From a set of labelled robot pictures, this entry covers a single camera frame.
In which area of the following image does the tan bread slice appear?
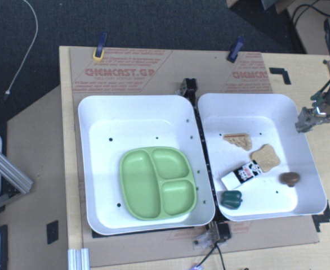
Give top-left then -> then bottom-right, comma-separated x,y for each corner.
249,143 -> 282,174

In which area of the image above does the brown mushroom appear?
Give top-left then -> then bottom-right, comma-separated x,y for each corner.
279,171 -> 301,188

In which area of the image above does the black and white milk carton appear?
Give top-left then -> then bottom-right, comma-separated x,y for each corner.
220,159 -> 263,191

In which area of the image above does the white plastic tray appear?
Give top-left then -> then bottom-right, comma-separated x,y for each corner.
197,92 -> 328,222
77,94 -> 217,236

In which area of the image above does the thin black rod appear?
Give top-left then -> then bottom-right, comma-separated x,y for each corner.
189,93 -> 221,224

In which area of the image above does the dark green bell pepper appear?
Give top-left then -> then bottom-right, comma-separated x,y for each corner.
220,190 -> 243,210

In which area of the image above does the brown cardboard board red print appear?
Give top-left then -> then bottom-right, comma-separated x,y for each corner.
69,47 -> 321,268

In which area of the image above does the green divided plate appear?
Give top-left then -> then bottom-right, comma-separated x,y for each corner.
119,146 -> 198,222

